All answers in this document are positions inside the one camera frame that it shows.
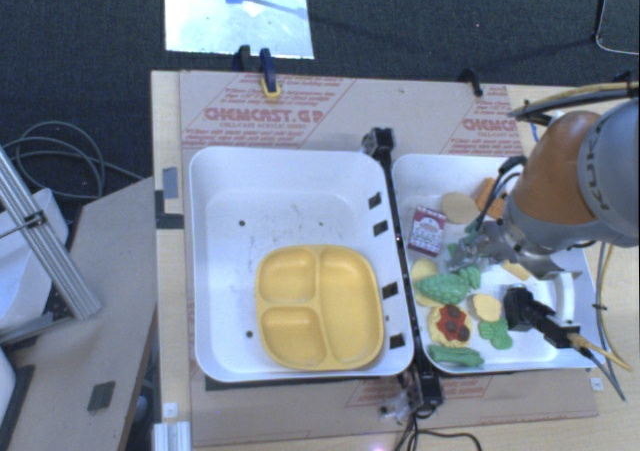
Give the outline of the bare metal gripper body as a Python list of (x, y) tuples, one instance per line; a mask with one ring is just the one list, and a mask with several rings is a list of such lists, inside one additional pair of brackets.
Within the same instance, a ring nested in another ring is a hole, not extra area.
[(558, 265), (551, 255), (554, 251), (535, 244), (521, 230), (507, 220), (484, 222), (470, 244), (474, 256), (494, 263), (517, 263), (538, 280), (551, 280), (556, 274), (567, 273), (573, 279), (583, 271)]

